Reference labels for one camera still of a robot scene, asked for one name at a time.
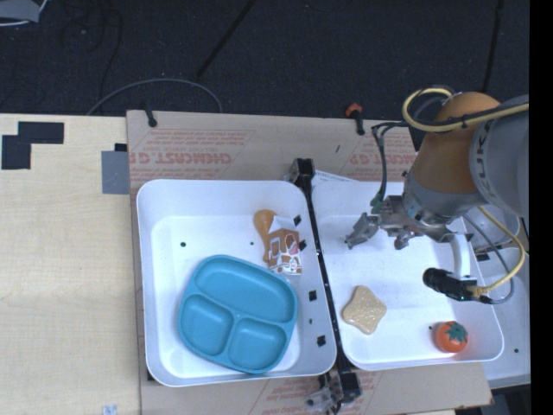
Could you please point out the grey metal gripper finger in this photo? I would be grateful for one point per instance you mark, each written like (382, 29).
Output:
(363, 229)
(404, 240)

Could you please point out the black cylinder on white bracket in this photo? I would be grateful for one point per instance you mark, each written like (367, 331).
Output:
(445, 281)

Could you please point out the white printed paper sheet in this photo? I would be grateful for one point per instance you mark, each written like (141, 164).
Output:
(332, 176)

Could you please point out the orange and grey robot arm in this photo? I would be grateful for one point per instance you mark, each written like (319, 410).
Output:
(449, 162)

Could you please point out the white plastic tray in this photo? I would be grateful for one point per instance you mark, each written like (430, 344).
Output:
(216, 231)
(402, 270)

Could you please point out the thin black and white rod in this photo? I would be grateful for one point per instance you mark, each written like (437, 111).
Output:
(322, 257)

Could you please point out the brown cardboard board red print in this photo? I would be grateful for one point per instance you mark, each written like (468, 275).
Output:
(242, 154)

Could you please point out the brown and white small carton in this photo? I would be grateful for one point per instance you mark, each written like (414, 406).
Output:
(285, 249)

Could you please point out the orange toy drumstick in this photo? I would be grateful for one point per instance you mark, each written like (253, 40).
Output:
(263, 225)

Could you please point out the orange toy fruit green top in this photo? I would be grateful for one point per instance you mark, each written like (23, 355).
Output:
(450, 337)

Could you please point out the blue divided plate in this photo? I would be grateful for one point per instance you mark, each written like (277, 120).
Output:
(237, 314)

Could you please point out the beige toy biscuit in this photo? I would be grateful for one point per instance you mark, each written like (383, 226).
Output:
(364, 310)

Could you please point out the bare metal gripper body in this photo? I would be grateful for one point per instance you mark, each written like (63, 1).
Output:
(395, 214)

